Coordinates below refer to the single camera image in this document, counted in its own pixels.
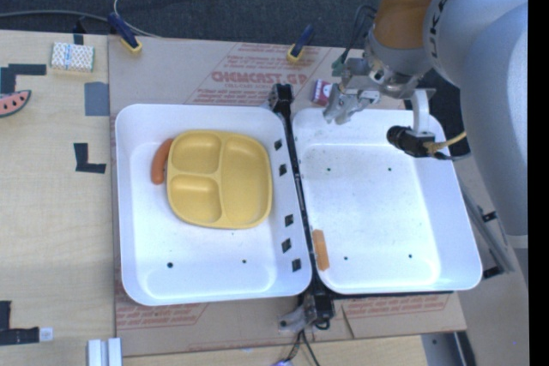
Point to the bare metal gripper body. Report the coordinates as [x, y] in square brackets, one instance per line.
[377, 80]

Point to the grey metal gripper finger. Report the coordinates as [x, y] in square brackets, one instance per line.
[332, 106]
[355, 105]

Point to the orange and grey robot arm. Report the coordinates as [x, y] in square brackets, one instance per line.
[484, 55]

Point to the red and white small carton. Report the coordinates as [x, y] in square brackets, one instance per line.
[321, 92]

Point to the thin black and white rod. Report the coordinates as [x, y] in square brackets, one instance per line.
[300, 193]

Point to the white plastic tray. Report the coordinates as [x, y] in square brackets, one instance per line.
[386, 218]
[201, 265]

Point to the yellow divided plate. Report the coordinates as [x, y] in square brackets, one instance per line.
[218, 180]

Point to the brown cardboard board red print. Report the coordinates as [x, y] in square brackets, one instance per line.
[180, 73]

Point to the orange toy sausage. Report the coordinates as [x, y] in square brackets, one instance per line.
[159, 163]

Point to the toy watermelon slice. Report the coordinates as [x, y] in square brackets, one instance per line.
[13, 102]

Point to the black cylinder on white bracket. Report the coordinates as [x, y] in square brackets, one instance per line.
[412, 133]

